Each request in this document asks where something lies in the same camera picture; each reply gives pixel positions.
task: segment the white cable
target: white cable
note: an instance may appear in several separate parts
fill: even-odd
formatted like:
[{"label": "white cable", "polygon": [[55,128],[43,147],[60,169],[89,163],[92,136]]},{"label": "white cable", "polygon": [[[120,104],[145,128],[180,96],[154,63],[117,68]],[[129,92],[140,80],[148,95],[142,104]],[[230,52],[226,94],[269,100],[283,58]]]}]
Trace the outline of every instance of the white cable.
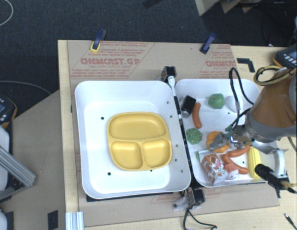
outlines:
[{"label": "white cable", "polygon": [[5,22],[1,23],[0,26],[4,25],[6,22],[8,22],[12,18],[13,13],[14,13],[14,8],[13,8],[13,5],[10,3],[10,1],[8,1],[8,0],[3,0],[3,1],[6,1],[10,5],[12,11],[11,11],[9,18]]}]

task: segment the blue clamp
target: blue clamp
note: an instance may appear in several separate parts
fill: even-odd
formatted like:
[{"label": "blue clamp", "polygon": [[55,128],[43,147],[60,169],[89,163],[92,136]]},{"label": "blue clamp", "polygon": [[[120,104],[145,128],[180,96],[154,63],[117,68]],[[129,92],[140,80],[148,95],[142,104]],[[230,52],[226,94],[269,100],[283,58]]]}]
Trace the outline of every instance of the blue clamp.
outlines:
[{"label": "blue clamp", "polygon": [[97,33],[97,37],[94,42],[92,42],[91,45],[91,52],[92,53],[97,53],[100,48],[100,41],[104,40],[107,34],[107,30],[104,29],[99,29]]},{"label": "blue clamp", "polygon": [[210,33],[209,37],[206,39],[206,42],[203,44],[203,46],[200,48],[200,51],[204,54],[207,54],[209,50],[210,44],[215,40],[216,34],[215,33]]}]

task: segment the cardboard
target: cardboard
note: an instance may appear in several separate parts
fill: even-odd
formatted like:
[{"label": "cardboard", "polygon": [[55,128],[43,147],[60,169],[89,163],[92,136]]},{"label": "cardboard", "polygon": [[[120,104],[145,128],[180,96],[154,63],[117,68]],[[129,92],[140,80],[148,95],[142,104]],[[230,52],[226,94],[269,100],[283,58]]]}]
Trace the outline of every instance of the cardboard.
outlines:
[{"label": "cardboard", "polygon": [[[175,66],[180,79],[228,78],[236,66],[230,45],[212,44],[205,55],[202,44],[102,41],[97,54],[90,52],[91,41],[68,40],[72,118],[79,210],[85,226],[183,216],[173,211],[179,193],[143,195],[120,199],[87,201],[81,183],[75,87],[85,80],[156,80],[164,66]],[[267,183],[203,188],[206,202],[194,214],[278,206],[275,190]]]}]

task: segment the toy orange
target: toy orange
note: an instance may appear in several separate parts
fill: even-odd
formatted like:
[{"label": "toy orange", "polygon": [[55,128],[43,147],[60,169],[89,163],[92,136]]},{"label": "toy orange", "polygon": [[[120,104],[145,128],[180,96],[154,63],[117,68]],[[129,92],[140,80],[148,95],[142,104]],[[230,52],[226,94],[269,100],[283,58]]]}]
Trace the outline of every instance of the toy orange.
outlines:
[{"label": "toy orange", "polygon": [[[220,133],[220,131],[212,131],[207,135],[207,140],[206,140],[207,148],[210,148],[210,144],[213,143],[214,138],[216,138],[219,133]],[[224,145],[220,148],[214,149],[214,152],[215,153],[223,153],[228,149],[229,149],[229,144],[227,143],[226,145]]]}]

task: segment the yellow plate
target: yellow plate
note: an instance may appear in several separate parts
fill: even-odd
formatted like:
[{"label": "yellow plate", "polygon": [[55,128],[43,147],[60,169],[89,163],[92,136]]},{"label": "yellow plate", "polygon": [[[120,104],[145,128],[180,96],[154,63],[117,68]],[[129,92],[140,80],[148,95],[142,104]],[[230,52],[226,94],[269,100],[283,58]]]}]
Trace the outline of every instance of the yellow plate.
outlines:
[{"label": "yellow plate", "polygon": [[127,171],[161,168],[172,158],[172,145],[164,119],[149,112],[111,117],[107,138],[113,162]]}]

